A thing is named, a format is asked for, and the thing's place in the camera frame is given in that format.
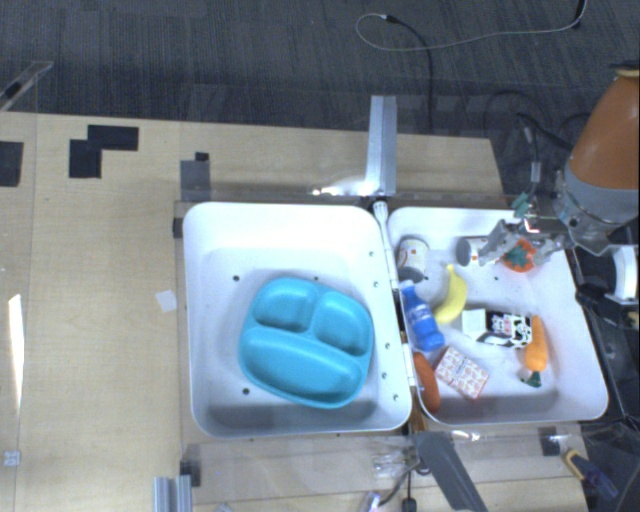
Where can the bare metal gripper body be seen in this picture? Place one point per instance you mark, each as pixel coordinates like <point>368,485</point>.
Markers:
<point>546,226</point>

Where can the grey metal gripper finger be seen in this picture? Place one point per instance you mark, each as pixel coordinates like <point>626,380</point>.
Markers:
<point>496,244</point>
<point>549,252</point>

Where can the orange tomato with green top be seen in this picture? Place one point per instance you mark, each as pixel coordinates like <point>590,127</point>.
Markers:
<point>520,259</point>

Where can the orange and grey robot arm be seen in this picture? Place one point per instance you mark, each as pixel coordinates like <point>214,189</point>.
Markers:
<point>607,135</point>

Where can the small grey can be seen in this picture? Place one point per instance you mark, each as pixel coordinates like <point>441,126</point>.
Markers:
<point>467,250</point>

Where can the yellow banana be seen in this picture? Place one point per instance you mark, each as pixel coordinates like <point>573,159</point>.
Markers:
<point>452,300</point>

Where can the small white carton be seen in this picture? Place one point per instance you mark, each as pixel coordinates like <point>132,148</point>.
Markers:
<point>473,322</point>

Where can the white cup with orange print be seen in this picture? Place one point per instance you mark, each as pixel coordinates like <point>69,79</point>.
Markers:
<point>414,252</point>

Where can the black and white cow carton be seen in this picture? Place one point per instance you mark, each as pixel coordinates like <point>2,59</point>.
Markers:
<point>510,330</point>

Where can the orange carrot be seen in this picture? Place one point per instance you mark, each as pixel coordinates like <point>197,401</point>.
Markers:
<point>536,350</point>

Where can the blue plastic bottle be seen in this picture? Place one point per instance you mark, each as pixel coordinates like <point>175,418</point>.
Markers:
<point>422,320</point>

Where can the white plastic tray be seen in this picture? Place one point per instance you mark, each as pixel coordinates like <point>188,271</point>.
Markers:
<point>220,235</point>
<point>565,360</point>

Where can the white packet with orange print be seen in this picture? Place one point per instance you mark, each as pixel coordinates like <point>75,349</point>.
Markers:
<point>461,374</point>

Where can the orange sausage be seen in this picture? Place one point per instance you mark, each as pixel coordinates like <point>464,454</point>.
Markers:
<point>428,382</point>

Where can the blue divided plate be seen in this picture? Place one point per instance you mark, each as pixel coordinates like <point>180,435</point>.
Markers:
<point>300,360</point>

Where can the pale wood board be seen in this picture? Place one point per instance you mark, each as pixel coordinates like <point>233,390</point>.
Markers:
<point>100,310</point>

